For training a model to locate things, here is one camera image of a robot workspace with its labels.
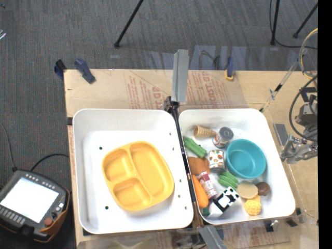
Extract yellow corn piece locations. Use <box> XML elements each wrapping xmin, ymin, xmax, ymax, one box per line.
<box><xmin>243</xmin><ymin>195</ymin><xmax>262</xmax><ymax>216</ymax></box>

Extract white plastic tray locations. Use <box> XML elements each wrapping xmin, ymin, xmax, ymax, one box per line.
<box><xmin>178</xmin><ymin>108</ymin><xmax>297</xmax><ymax>226</ymax></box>
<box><xmin>72</xmin><ymin>108</ymin><xmax>195</xmax><ymax>235</ymax></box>

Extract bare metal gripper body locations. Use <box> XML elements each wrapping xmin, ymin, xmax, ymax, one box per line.
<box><xmin>295</xmin><ymin>102</ymin><xmax>319</xmax><ymax>141</ymax></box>

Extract tan round biscuit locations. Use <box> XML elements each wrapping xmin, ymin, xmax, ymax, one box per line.
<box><xmin>236</xmin><ymin>181</ymin><xmax>259</xmax><ymax>200</ymax></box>

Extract red and white bottle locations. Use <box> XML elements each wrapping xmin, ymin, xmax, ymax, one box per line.
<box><xmin>196</xmin><ymin>171</ymin><xmax>218</xmax><ymax>200</ymax></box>

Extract black block with thin wires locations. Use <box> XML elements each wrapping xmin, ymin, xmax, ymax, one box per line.
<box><xmin>163</xmin><ymin>95</ymin><xmax>180</xmax><ymax>114</ymax></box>

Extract orange carrot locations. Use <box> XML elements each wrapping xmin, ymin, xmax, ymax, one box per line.
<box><xmin>191</xmin><ymin>174</ymin><xmax>211</xmax><ymax>216</ymax></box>

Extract small can with fruit print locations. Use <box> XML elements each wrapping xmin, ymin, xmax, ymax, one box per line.
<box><xmin>208</xmin><ymin>149</ymin><xmax>226</xmax><ymax>173</ymax></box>

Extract green pea pods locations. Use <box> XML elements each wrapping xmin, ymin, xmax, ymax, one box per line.
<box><xmin>217</xmin><ymin>170</ymin><xmax>240</xmax><ymax>191</ymax></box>

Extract brown cardboard board red print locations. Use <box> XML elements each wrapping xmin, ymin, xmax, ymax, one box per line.
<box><xmin>63</xmin><ymin>68</ymin><xmax>319</xmax><ymax>249</ymax></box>

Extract brown round doughnut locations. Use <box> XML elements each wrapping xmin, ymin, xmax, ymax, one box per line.
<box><xmin>255</xmin><ymin>181</ymin><xmax>271</xmax><ymax>197</ymax></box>

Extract thin black and white rod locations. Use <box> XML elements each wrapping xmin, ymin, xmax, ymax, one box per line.
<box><xmin>170</xmin><ymin>105</ymin><xmax>205</xmax><ymax>229</ymax></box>

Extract teal bowl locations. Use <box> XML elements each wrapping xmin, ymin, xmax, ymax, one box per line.
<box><xmin>225</xmin><ymin>139</ymin><xmax>267</xmax><ymax>179</ymax></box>

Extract black and white carton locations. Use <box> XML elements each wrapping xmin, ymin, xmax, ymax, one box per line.
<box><xmin>206</xmin><ymin>186</ymin><xmax>240</xmax><ymax>219</ymax></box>

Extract small can with grey lid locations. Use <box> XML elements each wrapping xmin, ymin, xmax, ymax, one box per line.
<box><xmin>212</xmin><ymin>126</ymin><xmax>235</xmax><ymax>149</ymax></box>

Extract tan ice cream cone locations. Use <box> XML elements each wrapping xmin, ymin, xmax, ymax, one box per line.
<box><xmin>193</xmin><ymin>124</ymin><xmax>217</xmax><ymax>139</ymax></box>

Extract brown bread piece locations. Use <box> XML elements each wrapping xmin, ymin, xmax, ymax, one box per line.
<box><xmin>187</xmin><ymin>156</ymin><xmax>211</xmax><ymax>176</ymax></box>

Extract long green bean pod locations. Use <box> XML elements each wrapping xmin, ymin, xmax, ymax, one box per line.
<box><xmin>182</xmin><ymin>135</ymin><xmax>208</xmax><ymax>159</ymax></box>

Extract yellow divided plate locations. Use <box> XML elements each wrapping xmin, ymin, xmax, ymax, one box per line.
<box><xmin>101</xmin><ymin>141</ymin><xmax>175</xmax><ymax>212</ymax></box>

